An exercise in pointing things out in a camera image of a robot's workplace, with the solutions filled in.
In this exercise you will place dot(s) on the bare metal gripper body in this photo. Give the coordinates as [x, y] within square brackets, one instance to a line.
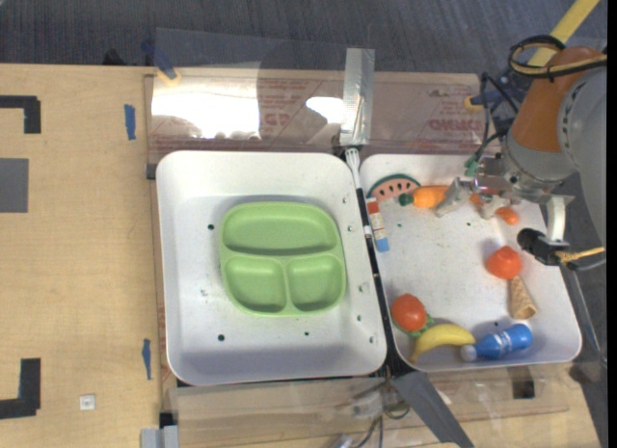
[501, 180]

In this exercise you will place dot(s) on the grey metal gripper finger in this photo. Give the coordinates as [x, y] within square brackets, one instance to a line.
[452, 199]
[491, 206]

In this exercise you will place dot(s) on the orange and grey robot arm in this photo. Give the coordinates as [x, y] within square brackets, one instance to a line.
[540, 113]

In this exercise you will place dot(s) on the small orange toy piece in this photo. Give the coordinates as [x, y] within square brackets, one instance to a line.
[508, 216]

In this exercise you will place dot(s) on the orange carrot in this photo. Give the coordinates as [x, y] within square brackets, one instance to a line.
[429, 196]

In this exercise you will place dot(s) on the orange toy pepper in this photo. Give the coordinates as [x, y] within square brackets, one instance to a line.
[503, 263]

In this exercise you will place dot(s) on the toy watermelon slice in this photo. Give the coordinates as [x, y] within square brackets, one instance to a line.
[393, 187]

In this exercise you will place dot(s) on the white plastic tray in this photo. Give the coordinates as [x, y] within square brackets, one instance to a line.
[448, 263]
[193, 268]

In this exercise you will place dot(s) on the white tube with blue cap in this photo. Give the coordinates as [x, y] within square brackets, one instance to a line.
[377, 224]

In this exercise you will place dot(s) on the brown cardboard board red print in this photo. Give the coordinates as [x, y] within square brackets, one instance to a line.
[424, 121]

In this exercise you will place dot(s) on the thin black and white rod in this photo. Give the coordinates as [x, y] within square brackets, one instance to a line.
[370, 239]

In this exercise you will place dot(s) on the tan ice cream cone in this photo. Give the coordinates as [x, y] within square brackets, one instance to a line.
[521, 299]

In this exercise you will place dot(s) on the red tomato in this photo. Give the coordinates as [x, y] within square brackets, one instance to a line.
[409, 312]

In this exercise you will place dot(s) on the blue and white bottle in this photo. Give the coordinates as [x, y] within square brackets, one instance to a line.
[501, 342]

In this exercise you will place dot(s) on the yellow banana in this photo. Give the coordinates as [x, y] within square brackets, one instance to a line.
[441, 337]

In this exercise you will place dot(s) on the green divided plate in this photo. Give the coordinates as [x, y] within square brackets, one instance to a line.
[282, 258]

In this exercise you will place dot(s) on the black cylinder on white bracket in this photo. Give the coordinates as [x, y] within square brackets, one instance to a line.
[540, 243]

